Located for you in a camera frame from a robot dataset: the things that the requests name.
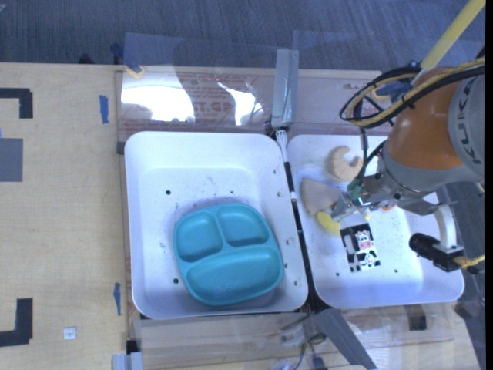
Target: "gray tape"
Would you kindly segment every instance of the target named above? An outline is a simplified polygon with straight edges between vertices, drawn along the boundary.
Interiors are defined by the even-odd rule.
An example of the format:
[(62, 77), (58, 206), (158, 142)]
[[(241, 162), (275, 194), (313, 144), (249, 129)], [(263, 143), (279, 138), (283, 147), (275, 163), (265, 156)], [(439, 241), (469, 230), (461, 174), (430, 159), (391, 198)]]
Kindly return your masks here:
[(272, 105), (271, 126), (289, 126), (295, 120), (298, 97), (298, 66), (300, 53), (278, 49)]
[(0, 138), (0, 182), (22, 182), (22, 139)]

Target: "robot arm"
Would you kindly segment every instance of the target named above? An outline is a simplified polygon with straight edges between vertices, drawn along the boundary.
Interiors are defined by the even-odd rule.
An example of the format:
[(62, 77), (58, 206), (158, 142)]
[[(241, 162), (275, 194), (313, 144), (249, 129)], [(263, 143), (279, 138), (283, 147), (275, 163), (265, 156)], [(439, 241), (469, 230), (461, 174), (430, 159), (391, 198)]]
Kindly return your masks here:
[[(362, 170), (358, 174), (333, 205), (333, 220), (341, 221), (362, 208), (375, 210), (394, 204), (415, 214), (433, 214), (441, 230), (440, 240), (417, 234), (410, 240), (411, 249), (446, 271), (459, 267), (454, 259), (464, 251), (456, 243), (450, 207), (428, 203), (424, 197), (447, 183), (484, 183), (482, 67), (483, 74), (471, 76), (470, 72), (468, 78), (440, 86), (396, 114), (389, 137), (370, 156), (378, 158), (377, 172), (365, 176)], [(428, 72), (421, 83), (445, 70)]]

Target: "yellow object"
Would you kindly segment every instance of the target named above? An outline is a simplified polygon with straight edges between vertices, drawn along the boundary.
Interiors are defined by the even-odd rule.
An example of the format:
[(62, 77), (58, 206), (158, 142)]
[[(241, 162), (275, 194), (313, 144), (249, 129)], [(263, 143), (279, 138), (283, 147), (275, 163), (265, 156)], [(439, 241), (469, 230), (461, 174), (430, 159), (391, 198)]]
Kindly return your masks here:
[(129, 68), (128, 66), (125, 66), (125, 71), (127, 71), (128, 74), (130, 74), (133, 78), (141, 79), (142, 77), (144, 77), (146, 70), (142, 66), (139, 66), (139, 68), (140, 68), (140, 72), (135, 72), (131, 68)]
[(475, 266), (478, 263), (481, 263), (485, 259), (484, 255), (478, 256), (478, 257), (463, 257), (463, 256), (457, 256), (454, 258), (454, 262), (457, 263), (461, 268), (467, 268), (470, 266)]
[(338, 222), (334, 222), (332, 220), (332, 217), (328, 213), (318, 211), (317, 220), (325, 229), (327, 229), (331, 233), (339, 234), (340, 224)]
[(423, 59), (421, 62), (422, 69), (433, 69), (438, 62), (440, 62), (441, 58), (443, 58), (448, 50), (454, 45), (476, 15), (483, 9), (485, 4), (486, 0), (469, 0), (454, 21), (448, 26), (442, 37), (440, 37), (434, 45), (433, 49)]

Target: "teal divided plate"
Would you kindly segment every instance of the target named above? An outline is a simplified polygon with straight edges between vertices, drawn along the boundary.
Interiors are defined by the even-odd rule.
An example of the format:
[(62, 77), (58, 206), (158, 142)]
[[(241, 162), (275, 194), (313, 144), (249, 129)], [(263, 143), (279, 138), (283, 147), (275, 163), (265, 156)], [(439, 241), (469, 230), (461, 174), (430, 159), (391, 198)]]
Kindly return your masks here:
[(188, 291), (209, 306), (257, 298), (283, 277), (283, 259), (269, 225), (243, 203), (187, 214), (174, 228), (173, 246)]

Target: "wooden board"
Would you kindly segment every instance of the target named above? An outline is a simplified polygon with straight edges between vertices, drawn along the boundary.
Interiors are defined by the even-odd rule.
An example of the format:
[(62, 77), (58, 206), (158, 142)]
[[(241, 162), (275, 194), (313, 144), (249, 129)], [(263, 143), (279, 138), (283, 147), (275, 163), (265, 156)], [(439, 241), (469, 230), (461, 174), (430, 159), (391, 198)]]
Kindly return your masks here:
[[(111, 368), (124, 352), (126, 279), (115, 67), (0, 64), (0, 87), (29, 88), (33, 119), (0, 99), (2, 138), (23, 139), (21, 183), (0, 183), (0, 319), (33, 299), (28, 345), (0, 348), (0, 368)], [(99, 96), (109, 123), (102, 123)], [(113, 297), (120, 284), (121, 315)], [(64, 328), (77, 338), (64, 340)]]

